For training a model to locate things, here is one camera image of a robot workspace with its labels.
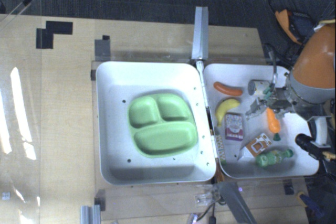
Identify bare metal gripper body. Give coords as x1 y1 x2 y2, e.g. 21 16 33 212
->
260 86 298 116

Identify silver can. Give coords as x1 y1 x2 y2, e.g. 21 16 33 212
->
247 79 271 97

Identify orange carrot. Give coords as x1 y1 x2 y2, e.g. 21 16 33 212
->
266 107 282 142

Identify purple and white carton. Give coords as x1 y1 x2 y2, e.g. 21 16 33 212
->
224 112 244 142

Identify yellow banana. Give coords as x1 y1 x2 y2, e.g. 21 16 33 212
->
215 97 242 128

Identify red sausage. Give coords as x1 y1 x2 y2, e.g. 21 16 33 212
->
213 81 244 97

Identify orange and white carton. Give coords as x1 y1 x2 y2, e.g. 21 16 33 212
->
237 132 271 161

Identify yellow patterned narrow packet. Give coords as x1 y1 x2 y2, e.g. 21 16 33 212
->
214 127 227 166

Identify green plastic bottle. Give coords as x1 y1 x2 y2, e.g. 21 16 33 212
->
255 148 295 168

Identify white plastic tray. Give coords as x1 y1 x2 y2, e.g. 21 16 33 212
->
95 61 217 187
203 63 321 180

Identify green divided plate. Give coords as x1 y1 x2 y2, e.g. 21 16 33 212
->
127 93 198 158

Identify pale wood board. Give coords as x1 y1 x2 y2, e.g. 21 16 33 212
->
0 13 320 224

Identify black cylinder on white bracket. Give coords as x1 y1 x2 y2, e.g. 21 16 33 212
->
295 115 332 164

